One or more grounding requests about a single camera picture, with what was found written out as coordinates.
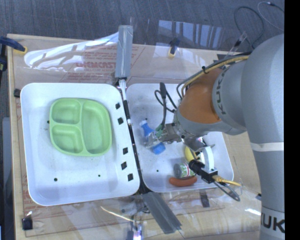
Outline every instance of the sausage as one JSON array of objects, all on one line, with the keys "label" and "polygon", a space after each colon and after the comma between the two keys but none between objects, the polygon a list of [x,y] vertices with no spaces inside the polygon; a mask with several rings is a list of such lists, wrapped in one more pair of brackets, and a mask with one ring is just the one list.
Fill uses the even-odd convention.
[{"label": "sausage", "polygon": [[175,177],[169,178],[169,183],[176,187],[187,187],[193,185],[196,182],[197,182],[196,176],[191,176],[187,178],[175,178]]}]

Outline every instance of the green divided plate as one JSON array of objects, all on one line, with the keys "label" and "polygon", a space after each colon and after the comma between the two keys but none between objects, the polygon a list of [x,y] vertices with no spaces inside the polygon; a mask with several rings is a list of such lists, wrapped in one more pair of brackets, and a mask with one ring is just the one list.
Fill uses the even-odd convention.
[{"label": "green divided plate", "polygon": [[101,156],[112,145],[108,110],[84,98],[59,98],[50,107],[50,139],[62,153]]}]

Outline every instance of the wooden table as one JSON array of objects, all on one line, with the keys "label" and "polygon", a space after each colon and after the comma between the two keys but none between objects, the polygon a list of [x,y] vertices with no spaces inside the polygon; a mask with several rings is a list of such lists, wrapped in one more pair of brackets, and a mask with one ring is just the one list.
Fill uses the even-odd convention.
[{"label": "wooden table", "polygon": [[[22,45],[29,45],[28,52],[33,50],[50,49],[51,47],[63,46],[71,43],[85,42],[85,40],[71,40],[63,38],[40,37],[9,34],[9,38],[21,40]],[[131,78],[127,85],[133,83],[179,83],[200,69],[204,64],[209,65],[213,60],[217,60],[217,55],[224,55],[223,51],[210,51],[199,49],[180,48],[175,58],[165,56],[168,47],[133,45]],[[67,215],[64,207],[43,208],[47,216],[33,219],[33,229],[23,230],[22,219],[26,213],[38,209],[27,193],[27,175],[25,173],[25,152],[23,147],[23,134],[20,113],[20,99],[14,96],[15,89],[21,89],[27,83],[32,82],[81,82],[95,83],[96,77],[93,74],[83,76],[75,74],[71,77],[61,76],[62,72],[56,74],[43,70],[30,70],[30,66],[25,64],[23,55],[17,53],[12,48],[7,49],[8,58],[8,86],[9,86],[9,108],[11,123],[12,141],[12,174],[13,174],[13,210],[14,210],[14,234],[15,239],[123,239],[127,237],[129,221],[116,218],[115,215],[107,213],[109,220],[117,223],[99,223],[98,214],[94,220],[95,224],[80,225],[76,219],[85,215],[85,211],[90,209],[90,204],[85,204],[85,209],[80,213]],[[111,62],[115,60],[112,54],[107,58],[108,69]],[[79,66],[88,68],[92,64]],[[105,82],[112,80],[112,75],[105,74]],[[240,240],[259,238],[259,221],[261,202],[255,198],[260,193],[259,176],[256,168],[253,152],[246,133],[230,136],[223,135],[228,149],[229,158],[234,171],[234,180],[243,183],[241,202],[230,202],[228,199],[218,197],[221,195],[218,189],[207,191],[214,203],[211,209],[203,209],[194,206],[200,200],[200,192],[193,191],[186,197],[180,193],[164,193],[162,198],[172,207],[173,212],[180,220],[182,230],[173,234],[164,234],[157,222],[149,216],[141,218],[144,225],[143,235],[147,239],[204,239],[205,240]],[[182,197],[181,201],[174,202],[174,198]],[[109,200],[111,207],[116,206],[115,200]],[[174,208],[174,205],[181,205],[182,209]],[[53,215],[62,211],[61,216]]]}]

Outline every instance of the tin can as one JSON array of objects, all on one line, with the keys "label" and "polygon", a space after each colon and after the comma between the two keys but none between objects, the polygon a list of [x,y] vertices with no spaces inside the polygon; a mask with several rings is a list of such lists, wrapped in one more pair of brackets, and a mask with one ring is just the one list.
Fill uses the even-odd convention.
[{"label": "tin can", "polygon": [[196,175],[186,162],[176,163],[173,166],[173,173],[176,178],[184,178]]}]

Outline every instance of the white tray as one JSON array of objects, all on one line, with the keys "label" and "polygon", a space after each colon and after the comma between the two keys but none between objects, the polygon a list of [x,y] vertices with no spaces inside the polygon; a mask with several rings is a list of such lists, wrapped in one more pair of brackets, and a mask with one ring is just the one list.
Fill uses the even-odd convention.
[{"label": "white tray", "polygon": [[[165,86],[174,103],[178,105],[177,84],[166,84]],[[154,94],[155,90],[159,90],[159,88],[159,83],[136,83],[129,86],[126,92],[144,183],[150,190],[159,193],[215,188],[214,184],[204,182],[200,176],[196,176],[197,182],[192,186],[176,187],[169,183],[169,178],[174,176],[174,164],[182,163],[185,159],[185,145],[182,142],[166,144],[165,151],[159,155],[144,146],[144,132],[139,123],[147,119],[148,125],[155,129],[163,119],[163,107]],[[168,108],[173,109],[169,99],[166,100]],[[173,114],[167,111],[165,122],[172,123],[172,120]],[[208,145],[215,145],[212,151],[214,166],[218,169],[218,174],[227,180],[233,180],[234,172],[222,133],[210,132],[203,139]]]},{"label": "white tray", "polygon": [[[42,206],[133,195],[140,179],[120,92],[108,84],[30,83],[20,94],[28,190]],[[112,146],[102,156],[76,156],[51,143],[49,112],[59,98],[102,103],[112,127]]]}]

